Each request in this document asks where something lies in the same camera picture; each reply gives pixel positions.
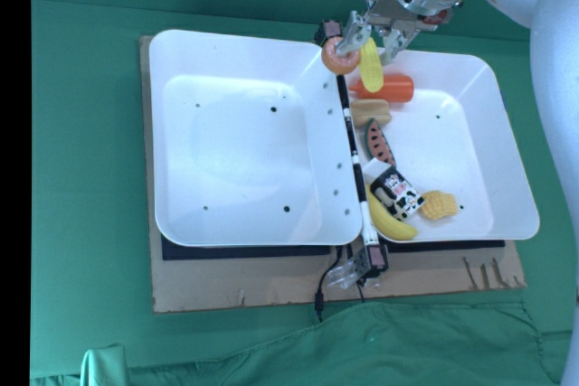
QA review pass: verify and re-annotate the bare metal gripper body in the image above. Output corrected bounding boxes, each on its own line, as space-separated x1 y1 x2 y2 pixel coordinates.
363 0 463 33

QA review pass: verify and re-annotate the orange and pink doughnut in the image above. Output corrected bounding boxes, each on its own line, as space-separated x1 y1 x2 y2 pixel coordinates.
320 35 362 75

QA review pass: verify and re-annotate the yellow corn cob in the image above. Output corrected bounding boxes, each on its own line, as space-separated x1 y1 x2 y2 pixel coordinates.
358 36 385 94

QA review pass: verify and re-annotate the orange bottle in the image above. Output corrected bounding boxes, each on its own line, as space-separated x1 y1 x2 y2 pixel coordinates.
347 74 415 104

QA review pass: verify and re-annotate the tan bread roll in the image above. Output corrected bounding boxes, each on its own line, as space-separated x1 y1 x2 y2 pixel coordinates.
350 99 393 128

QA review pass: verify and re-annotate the red watermelon slice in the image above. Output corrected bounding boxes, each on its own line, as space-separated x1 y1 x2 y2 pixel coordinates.
364 118 397 168

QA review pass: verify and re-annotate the thin black and white rod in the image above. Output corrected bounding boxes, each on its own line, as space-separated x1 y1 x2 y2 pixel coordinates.
335 71 381 248

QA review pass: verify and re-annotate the white plastic tray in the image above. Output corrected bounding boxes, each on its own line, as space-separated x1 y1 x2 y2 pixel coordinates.
337 44 542 243
147 29 365 248

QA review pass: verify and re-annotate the cow print milk carton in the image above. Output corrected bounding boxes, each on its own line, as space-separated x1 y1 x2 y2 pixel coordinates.
363 157 426 223

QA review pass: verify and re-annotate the short yellow corn piece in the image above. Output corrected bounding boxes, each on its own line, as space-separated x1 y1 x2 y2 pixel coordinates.
419 189 459 221

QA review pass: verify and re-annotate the yellow banana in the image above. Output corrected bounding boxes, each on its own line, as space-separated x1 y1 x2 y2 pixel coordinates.
365 183 420 240

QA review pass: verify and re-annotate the brown cardboard board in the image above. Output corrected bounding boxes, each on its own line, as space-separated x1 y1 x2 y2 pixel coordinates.
138 34 528 315

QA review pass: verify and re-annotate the black block with wires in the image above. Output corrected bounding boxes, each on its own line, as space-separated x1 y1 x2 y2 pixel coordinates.
315 19 345 47
352 242 390 288

